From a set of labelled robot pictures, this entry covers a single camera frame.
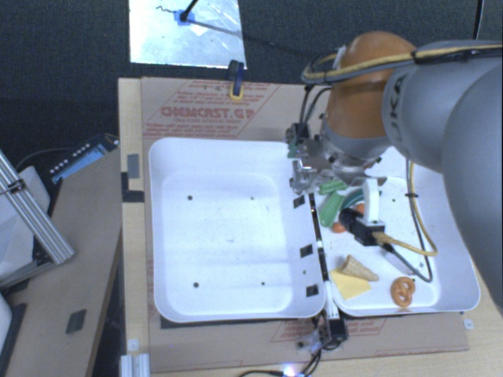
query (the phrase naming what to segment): cardboard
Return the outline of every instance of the cardboard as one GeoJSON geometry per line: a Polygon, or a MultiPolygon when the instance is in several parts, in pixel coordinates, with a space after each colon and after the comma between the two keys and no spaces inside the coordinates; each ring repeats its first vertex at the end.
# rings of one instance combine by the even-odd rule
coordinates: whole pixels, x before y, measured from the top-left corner
{"type": "MultiPolygon", "coordinates": [[[[228,98],[229,82],[142,79],[145,234],[152,372],[303,362],[310,353],[296,343],[313,331],[311,320],[174,324],[153,303],[152,228],[148,152],[167,136],[281,141],[299,117],[304,90],[297,85],[244,84],[242,101],[228,98]]],[[[318,102],[313,131],[328,94],[318,102]]],[[[374,317],[347,321],[349,339],[324,360],[467,350],[458,313],[374,317]]]]}

